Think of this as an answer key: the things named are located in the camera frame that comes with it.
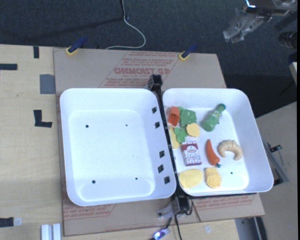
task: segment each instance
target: blue clamp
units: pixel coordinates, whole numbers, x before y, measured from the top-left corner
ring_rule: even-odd
[[[78,48],[82,47],[87,41],[87,37],[80,38],[72,46],[65,49],[66,54],[68,54],[69,56],[74,55],[78,51]]]
[[[194,45],[191,45],[187,50],[181,52],[179,54],[179,59],[181,61],[185,61],[188,57],[189,57],[189,54],[194,51],[196,49],[198,45],[195,43]]]

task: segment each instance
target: croissant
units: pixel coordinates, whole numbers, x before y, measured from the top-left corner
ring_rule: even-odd
[[[235,140],[224,140],[218,145],[218,153],[221,157],[225,157],[225,151],[231,151],[234,153],[234,160],[241,159],[243,151],[241,147],[235,142]]]

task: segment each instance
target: white cable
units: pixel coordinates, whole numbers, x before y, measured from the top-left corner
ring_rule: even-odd
[[[124,8],[124,1],[123,1],[123,0],[122,0],[122,8],[123,8],[123,20],[124,20],[124,22],[125,22],[128,26],[130,26],[131,28],[133,28],[134,30],[138,31],[138,32],[141,34],[141,36],[143,37],[144,42],[143,42],[142,45],[140,45],[140,46],[138,46],[138,47],[133,47],[133,46],[120,46],[120,45],[117,46],[117,45],[116,45],[116,46],[110,46],[110,47],[106,48],[106,50],[107,50],[107,49],[111,49],[111,48],[130,48],[130,49],[139,49],[139,48],[145,46],[145,43],[146,43],[145,35],[144,35],[140,30],[138,30],[136,27],[134,27],[134,26],[132,26],[130,23],[128,23],[128,22],[126,21],[126,19],[125,19],[125,8]]]

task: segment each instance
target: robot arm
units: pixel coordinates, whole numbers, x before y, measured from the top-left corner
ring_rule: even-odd
[[[273,16],[285,16],[296,11],[298,0],[245,0],[241,10],[236,9],[230,26],[223,31],[226,42],[237,43]]]

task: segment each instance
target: white plastic tray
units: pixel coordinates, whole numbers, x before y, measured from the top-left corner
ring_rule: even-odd
[[[171,106],[183,107],[196,112],[197,123],[200,125],[206,115],[218,104],[225,104],[220,123],[211,132],[200,126],[199,137],[186,137],[186,141],[196,141],[202,158],[201,165],[185,166],[181,149],[174,149],[174,159],[177,172],[188,169],[211,167],[205,153],[207,139],[212,142],[217,153],[217,146],[223,140],[235,140],[243,150],[243,158],[233,160],[233,153],[227,152],[226,157],[220,157],[221,167],[218,172],[222,184],[218,188],[210,188],[205,179],[197,186],[183,189],[191,196],[215,196],[265,192],[273,186],[273,174],[263,147],[262,139],[250,106],[248,97],[237,89],[213,88],[175,88],[163,93],[163,104],[166,115]]]
[[[176,181],[155,95],[72,88],[60,97],[66,188],[79,206],[160,199]]]

